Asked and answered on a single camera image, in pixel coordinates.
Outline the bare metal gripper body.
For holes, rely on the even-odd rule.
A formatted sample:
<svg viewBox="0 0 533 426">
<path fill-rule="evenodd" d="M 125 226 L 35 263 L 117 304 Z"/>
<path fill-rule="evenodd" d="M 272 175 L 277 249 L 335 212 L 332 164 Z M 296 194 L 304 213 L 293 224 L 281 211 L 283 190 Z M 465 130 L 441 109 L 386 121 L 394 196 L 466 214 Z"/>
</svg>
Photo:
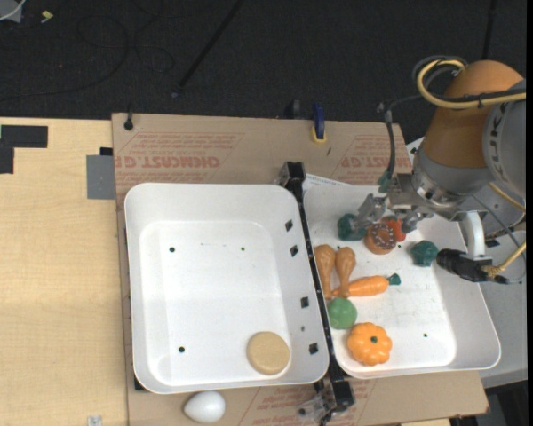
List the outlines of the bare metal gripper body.
<svg viewBox="0 0 533 426">
<path fill-rule="evenodd" d="M 389 208 L 404 214 L 439 214 L 451 218 L 460 205 L 457 194 L 419 173 L 395 175 L 386 195 Z"/>
</svg>

